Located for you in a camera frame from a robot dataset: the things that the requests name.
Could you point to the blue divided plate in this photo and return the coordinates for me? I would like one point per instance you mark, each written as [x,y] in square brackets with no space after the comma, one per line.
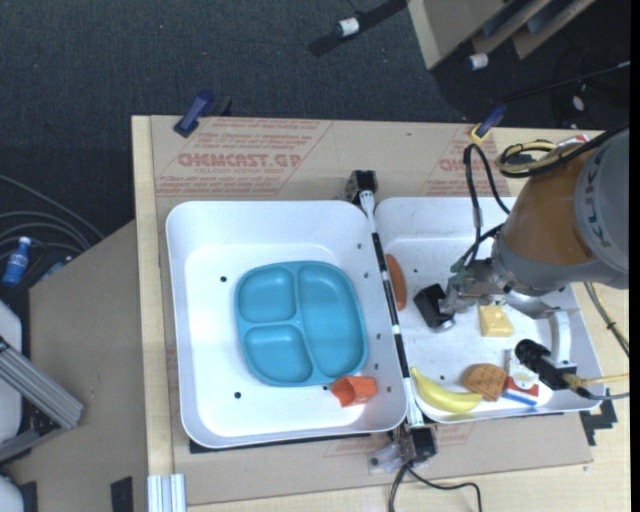
[320,300]

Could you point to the orange sausage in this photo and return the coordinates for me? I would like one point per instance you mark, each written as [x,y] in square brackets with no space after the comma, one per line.
[396,280]

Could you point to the thin black and white rod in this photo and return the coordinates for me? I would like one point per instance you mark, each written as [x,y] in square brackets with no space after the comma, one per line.
[396,330]

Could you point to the blue plastic bottle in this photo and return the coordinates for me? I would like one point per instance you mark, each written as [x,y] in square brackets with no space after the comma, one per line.
[15,262]

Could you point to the black box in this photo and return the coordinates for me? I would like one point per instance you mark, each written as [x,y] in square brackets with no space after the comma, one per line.
[427,300]

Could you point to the white plastic tray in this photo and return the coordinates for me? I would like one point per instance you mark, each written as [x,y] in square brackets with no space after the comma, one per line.
[215,400]
[440,235]

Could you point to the yellow banana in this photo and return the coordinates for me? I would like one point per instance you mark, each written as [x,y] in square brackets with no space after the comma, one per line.
[445,399]

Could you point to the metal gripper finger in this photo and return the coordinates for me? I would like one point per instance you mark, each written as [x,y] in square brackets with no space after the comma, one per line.
[446,320]

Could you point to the brown cardboard board red print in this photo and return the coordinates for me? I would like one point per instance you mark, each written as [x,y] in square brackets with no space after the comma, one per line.
[310,150]

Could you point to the yellow cheese wedge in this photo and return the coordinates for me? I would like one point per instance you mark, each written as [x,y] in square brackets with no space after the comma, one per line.
[495,321]

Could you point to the black cylinder on white bracket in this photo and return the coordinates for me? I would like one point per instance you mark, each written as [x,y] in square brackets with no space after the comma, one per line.
[550,371]

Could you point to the orange carton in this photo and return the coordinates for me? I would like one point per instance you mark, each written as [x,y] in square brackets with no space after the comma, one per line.
[352,391]

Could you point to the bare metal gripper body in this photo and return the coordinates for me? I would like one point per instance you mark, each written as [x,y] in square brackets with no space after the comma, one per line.
[480,285]

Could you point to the brown waffle biscuit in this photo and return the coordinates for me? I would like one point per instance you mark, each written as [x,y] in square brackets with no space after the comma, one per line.
[485,381]

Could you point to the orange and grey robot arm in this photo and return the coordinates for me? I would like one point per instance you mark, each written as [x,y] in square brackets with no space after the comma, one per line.
[555,220]

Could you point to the white red and blue packet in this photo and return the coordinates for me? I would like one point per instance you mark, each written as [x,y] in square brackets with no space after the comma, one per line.
[522,392]

